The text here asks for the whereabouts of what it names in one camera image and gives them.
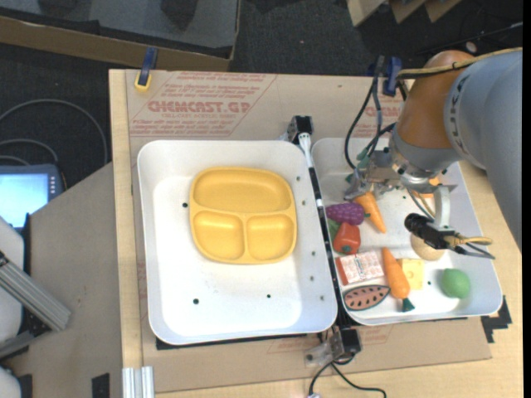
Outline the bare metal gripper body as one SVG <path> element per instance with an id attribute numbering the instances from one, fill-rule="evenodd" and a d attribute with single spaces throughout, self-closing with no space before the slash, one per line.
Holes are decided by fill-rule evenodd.
<path id="1" fill-rule="evenodd" d="M 404 188 L 414 192 L 433 192 L 441 185 L 437 172 L 419 168 L 392 150 L 378 150 L 371 155 L 364 179 L 381 190 Z"/>

